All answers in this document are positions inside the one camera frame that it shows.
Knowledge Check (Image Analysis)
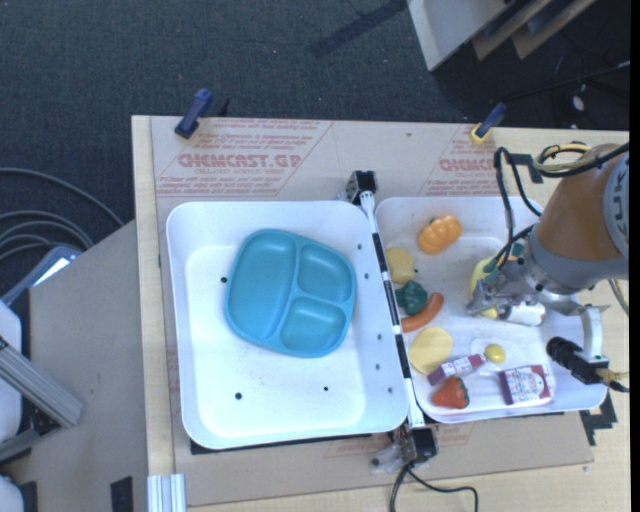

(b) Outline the blue divided plate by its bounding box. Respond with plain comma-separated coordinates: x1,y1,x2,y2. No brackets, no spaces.
223,228,358,359

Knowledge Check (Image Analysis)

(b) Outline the yellow round toy chip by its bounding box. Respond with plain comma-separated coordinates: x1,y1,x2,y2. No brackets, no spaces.
407,326,455,377

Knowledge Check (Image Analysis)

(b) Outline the yellow toy fruit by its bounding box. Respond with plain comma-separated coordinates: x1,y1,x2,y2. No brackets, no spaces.
469,254,502,321

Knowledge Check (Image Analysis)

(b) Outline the green toy broccoli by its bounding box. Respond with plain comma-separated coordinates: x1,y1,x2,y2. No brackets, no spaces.
394,280,430,317

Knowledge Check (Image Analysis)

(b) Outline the black cylinder on white bracket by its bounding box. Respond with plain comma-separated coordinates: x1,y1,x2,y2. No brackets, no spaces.
546,305,612,386

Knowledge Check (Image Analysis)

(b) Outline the white toy fried egg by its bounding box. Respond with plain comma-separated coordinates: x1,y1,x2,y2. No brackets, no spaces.
469,335,522,374

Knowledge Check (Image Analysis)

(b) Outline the white plastic tray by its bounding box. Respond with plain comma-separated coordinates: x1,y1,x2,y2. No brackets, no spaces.
374,196,609,425
165,200,412,450

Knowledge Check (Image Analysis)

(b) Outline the maroon and white packet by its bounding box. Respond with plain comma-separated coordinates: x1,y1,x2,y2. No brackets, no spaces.
497,364,557,407

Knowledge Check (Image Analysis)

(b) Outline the purple and white packet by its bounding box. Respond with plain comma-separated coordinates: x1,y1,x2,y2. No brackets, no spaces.
426,352,489,388

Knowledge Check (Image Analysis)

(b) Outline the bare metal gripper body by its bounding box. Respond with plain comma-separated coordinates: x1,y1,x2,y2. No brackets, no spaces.
492,257,577,308

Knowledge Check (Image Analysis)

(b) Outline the small white bottle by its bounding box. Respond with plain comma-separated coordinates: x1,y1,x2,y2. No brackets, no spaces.
499,301,548,328

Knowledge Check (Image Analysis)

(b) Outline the red toy strawberry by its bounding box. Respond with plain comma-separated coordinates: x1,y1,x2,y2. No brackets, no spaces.
431,376,472,411

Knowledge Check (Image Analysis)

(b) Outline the black block with thin wires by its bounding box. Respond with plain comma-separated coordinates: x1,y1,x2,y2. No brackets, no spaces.
394,426,439,469
346,169,378,204

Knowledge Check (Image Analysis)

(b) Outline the brown cardboard board red print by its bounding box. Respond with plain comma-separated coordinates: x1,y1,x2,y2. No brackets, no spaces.
149,116,597,494

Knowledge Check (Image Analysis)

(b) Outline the yellow ridged toy chip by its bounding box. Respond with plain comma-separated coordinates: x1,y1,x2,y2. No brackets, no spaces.
384,246,417,286

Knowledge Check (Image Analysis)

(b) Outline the thin black and white rod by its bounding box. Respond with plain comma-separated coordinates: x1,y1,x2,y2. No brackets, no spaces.
360,191,426,427

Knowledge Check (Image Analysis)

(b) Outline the orange toy sausage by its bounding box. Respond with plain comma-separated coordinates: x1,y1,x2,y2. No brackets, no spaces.
400,292,446,334

